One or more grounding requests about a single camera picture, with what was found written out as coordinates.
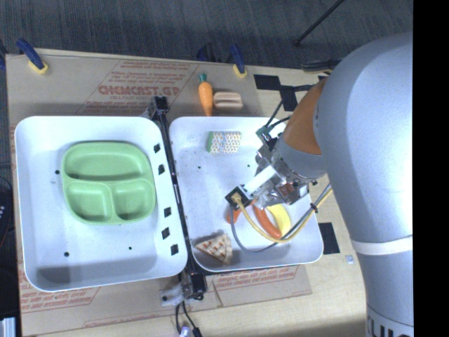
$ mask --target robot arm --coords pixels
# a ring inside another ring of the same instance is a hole
[[[243,186],[292,204],[328,174],[366,287],[367,336],[413,336],[412,34],[362,46],[301,100]]]

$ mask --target yellow clamp tip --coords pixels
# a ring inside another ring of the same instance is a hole
[[[237,67],[236,64],[232,65],[232,69],[235,72],[235,74],[238,77],[240,77],[241,79],[244,78],[246,75],[248,75],[248,71],[246,71],[246,67],[245,67],[245,72],[243,74],[239,71],[239,68]]]
[[[45,74],[48,70],[48,65],[44,61],[42,63],[43,63],[43,67],[41,69],[39,69],[35,64],[33,64],[31,62],[31,60],[28,61],[28,65],[39,75]]]

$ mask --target sponge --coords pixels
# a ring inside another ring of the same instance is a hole
[[[241,132],[211,131],[206,149],[211,154],[234,154],[239,151]]]

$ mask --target black hole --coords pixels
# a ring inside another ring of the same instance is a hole
[[[167,227],[162,230],[162,239],[166,239],[168,236],[170,236],[170,230]]]
[[[173,246],[171,246],[171,255],[175,255],[179,252],[179,249],[177,248],[177,244],[174,244]]]

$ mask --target white plastic tray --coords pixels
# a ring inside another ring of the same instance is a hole
[[[170,125],[177,179],[194,257],[207,271],[226,272],[312,263],[323,253],[323,240],[315,216],[291,242],[278,244],[256,254],[246,253],[239,248],[232,236],[230,224],[225,221],[229,208],[225,195],[255,175],[255,155],[262,144],[255,132],[266,123],[266,118],[259,117],[180,117]],[[283,127],[285,125],[278,125],[272,131],[272,136],[281,132]],[[210,131],[240,131],[242,139],[239,152],[207,152],[206,141]],[[307,195],[293,205],[286,206],[292,224],[310,207],[310,202]],[[254,231],[243,216],[236,222],[236,231],[249,249],[260,249],[271,243]],[[223,232],[232,240],[234,252],[229,265],[223,265],[194,248],[195,243]]]
[[[69,212],[56,173],[62,157],[74,143],[101,140],[132,143],[149,157],[157,202],[147,218],[89,225]],[[156,124],[142,117],[30,117],[15,130],[15,148],[25,274],[36,288],[62,291],[183,270],[187,249]]]

